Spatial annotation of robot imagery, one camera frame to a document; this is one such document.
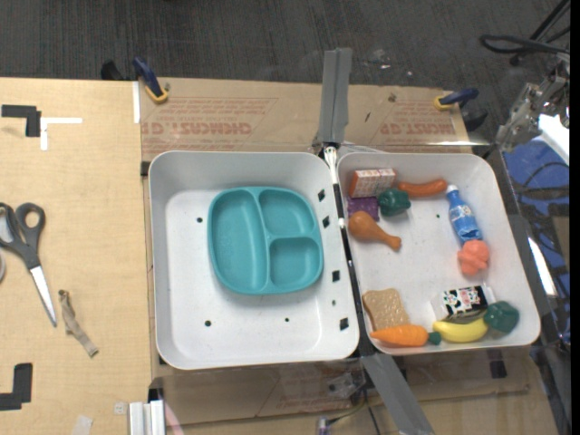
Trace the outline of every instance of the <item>gray carpet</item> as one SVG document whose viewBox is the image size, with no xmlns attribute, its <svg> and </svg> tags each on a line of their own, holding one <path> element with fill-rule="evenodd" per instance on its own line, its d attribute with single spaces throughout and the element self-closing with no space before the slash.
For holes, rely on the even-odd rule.
<svg viewBox="0 0 580 435">
<path fill-rule="evenodd" d="M 0 0 L 0 75 L 130 76 L 140 55 L 159 76 L 320 82 L 324 50 L 351 47 L 351 83 L 477 88 L 490 140 L 546 57 L 513 67 L 479 36 L 528 37 L 559 1 Z"/>
</svg>

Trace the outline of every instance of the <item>white tray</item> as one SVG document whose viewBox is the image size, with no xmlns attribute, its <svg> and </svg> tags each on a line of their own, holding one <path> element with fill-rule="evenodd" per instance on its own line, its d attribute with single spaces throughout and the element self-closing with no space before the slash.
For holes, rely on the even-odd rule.
<svg viewBox="0 0 580 435">
<path fill-rule="evenodd" d="M 540 320 L 513 238 L 493 169 L 469 154 L 412 154 L 353 152 L 339 160 L 338 174 L 344 208 L 346 190 L 355 170 L 393 168 L 398 180 L 421 183 L 443 178 L 459 188 L 474 211 L 484 240 L 489 246 L 489 268 L 470 278 L 459 270 L 460 249 L 448 218 L 445 194 L 411 200 L 411 208 L 396 217 L 381 216 L 386 232 L 402 239 L 400 251 L 381 243 L 365 243 L 349 237 L 361 295 L 368 290 L 396 288 L 414 324 L 429 332 L 435 319 L 430 300 L 451 288 L 488 285 L 497 301 L 505 300 L 520 313 L 516 328 L 502 338 L 473 343 L 428 343 L 422 347 L 394 348 L 373 340 L 379 350 L 394 354 L 442 353 L 473 348 L 519 346 L 534 342 Z M 372 330 L 365 313 L 367 330 Z"/>
<path fill-rule="evenodd" d="M 353 291 L 333 185 L 321 159 L 169 151 L 151 162 L 149 176 L 157 347 L 168 364 L 200 370 L 331 361 L 354 352 L 360 335 Z M 208 209 L 220 191 L 241 186 L 284 187 L 312 205 L 324 248 L 323 272 L 312 286 L 255 296 L 219 283 L 208 252 Z"/>
</svg>

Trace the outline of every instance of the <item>white tape mark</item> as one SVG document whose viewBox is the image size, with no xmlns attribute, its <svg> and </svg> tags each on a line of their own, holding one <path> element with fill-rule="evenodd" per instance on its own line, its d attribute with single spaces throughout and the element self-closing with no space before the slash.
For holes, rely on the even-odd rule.
<svg viewBox="0 0 580 435">
<path fill-rule="evenodd" d="M 90 435 L 92 419 L 86 416 L 79 416 L 72 428 L 71 435 Z"/>
<path fill-rule="evenodd" d="M 139 93 L 139 82 L 133 82 L 133 120 L 135 124 L 141 121 L 141 100 Z"/>
<path fill-rule="evenodd" d="M 82 124 L 82 118 L 41 118 L 40 119 L 40 150 L 48 150 L 49 124 Z"/>
</svg>

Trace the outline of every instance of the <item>toy food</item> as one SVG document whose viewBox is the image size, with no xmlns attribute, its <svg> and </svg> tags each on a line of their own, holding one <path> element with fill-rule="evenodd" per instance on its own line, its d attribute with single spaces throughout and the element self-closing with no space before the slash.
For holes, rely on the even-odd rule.
<svg viewBox="0 0 580 435">
<path fill-rule="evenodd" d="M 431 306 L 438 321 L 457 322 L 483 315 L 494 301 L 491 288 L 474 285 L 445 290 L 431 298 Z"/>
<path fill-rule="evenodd" d="M 429 332 L 421 325 L 404 324 L 376 330 L 371 337 L 398 346 L 423 346 L 429 340 Z"/>
<path fill-rule="evenodd" d="M 453 343 L 476 342 L 488 332 L 489 326 L 483 317 L 479 317 L 467 324 L 453 323 L 449 321 L 436 321 L 433 330 L 439 332 L 443 340 Z"/>
<path fill-rule="evenodd" d="M 348 194 L 351 198 L 376 197 L 392 186 L 396 176 L 393 169 L 356 170 Z"/>
<path fill-rule="evenodd" d="M 397 184 L 397 189 L 406 191 L 410 198 L 432 197 L 442 193 L 447 188 L 447 180 L 435 179 L 421 184 L 412 184 L 401 181 Z"/>
<path fill-rule="evenodd" d="M 348 216 L 357 211 L 364 211 L 369 213 L 371 217 L 378 221 L 379 218 L 379 200 L 376 197 L 364 197 L 364 198 L 346 198 L 346 207 L 348 209 Z"/>
<path fill-rule="evenodd" d="M 348 230 L 353 237 L 365 241 L 383 242 L 398 251 L 401 248 L 401 238 L 387 234 L 374 219 L 364 211 L 356 211 L 348 219 Z"/>
<path fill-rule="evenodd" d="M 489 248 L 483 240 L 468 240 L 457 252 L 461 272 L 473 276 L 488 268 Z"/>
<path fill-rule="evenodd" d="M 371 319 L 374 330 L 410 322 L 399 291 L 394 288 L 365 292 L 362 294 L 362 305 Z"/>
<path fill-rule="evenodd" d="M 431 332 L 429 334 L 429 342 L 433 344 L 441 343 L 441 334 L 439 332 Z"/>
<path fill-rule="evenodd" d="M 387 188 L 379 195 L 379 207 L 383 216 L 396 216 L 409 209 L 411 202 L 406 191 Z"/>
<path fill-rule="evenodd" d="M 492 329 L 509 334 L 519 321 L 519 312 L 508 302 L 498 301 L 489 305 L 483 320 Z"/>
<path fill-rule="evenodd" d="M 449 220 L 463 246 L 468 240 L 482 240 L 478 223 L 469 205 L 459 196 L 459 190 L 454 185 L 447 187 L 449 201 Z"/>
</svg>

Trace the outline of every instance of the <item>yellow banana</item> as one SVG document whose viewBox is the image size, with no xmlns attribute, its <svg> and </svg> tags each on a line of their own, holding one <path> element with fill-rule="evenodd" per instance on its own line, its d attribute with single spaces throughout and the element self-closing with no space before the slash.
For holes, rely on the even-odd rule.
<svg viewBox="0 0 580 435">
<path fill-rule="evenodd" d="M 433 330 L 441 334 L 441 338 L 447 342 L 467 343 L 475 342 L 483 337 L 488 331 L 488 325 L 483 317 L 467 324 L 457 324 L 447 321 L 436 321 Z"/>
</svg>

